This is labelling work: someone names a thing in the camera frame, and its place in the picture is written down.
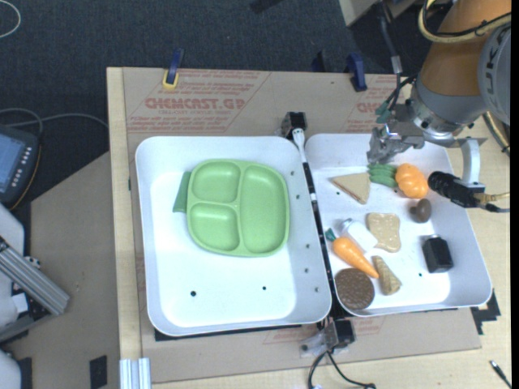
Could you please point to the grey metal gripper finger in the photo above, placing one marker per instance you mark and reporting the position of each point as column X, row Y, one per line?
column 375, row 148
column 390, row 150

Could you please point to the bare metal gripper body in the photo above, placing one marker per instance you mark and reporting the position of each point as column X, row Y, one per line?
column 405, row 126

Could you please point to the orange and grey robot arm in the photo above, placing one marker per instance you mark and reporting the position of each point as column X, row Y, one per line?
column 454, row 55

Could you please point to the green pea pods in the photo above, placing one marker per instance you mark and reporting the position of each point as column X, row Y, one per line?
column 383, row 174

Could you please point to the orange pumpkin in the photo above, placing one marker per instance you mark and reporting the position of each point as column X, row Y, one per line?
column 411, row 180

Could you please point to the tan triangular sandwich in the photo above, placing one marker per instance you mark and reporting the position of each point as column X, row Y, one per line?
column 356, row 186

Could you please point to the brown mushroom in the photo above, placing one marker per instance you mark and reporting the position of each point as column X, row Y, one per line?
column 421, row 211

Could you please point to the thin black and white rod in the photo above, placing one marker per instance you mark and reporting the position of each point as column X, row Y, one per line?
column 313, row 193

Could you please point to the tan bread slice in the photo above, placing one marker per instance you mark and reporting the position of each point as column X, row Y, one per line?
column 385, row 231

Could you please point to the white bottle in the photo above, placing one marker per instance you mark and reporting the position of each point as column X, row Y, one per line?
column 361, row 235

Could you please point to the orange carrot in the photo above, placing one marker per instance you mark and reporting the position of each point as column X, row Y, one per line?
column 350, row 251

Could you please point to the white plastic tray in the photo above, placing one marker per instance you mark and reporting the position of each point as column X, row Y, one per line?
column 454, row 237
column 227, row 290

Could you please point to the black bottle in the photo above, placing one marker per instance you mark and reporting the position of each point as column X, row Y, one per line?
column 437, row 254

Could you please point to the tan ice cream cone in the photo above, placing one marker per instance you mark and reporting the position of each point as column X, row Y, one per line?
column 387, row 280

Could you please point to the brown cardboard board red print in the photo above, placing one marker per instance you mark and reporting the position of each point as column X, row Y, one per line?
column 251, row 95

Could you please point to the green divided plate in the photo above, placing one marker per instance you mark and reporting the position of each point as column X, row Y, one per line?
column 251, row 209

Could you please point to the brown round biscuit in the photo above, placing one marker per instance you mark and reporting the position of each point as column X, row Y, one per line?
column 354, row 289

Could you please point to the black cylinder on white bracket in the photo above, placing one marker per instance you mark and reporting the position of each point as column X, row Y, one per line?
column 450, row 186

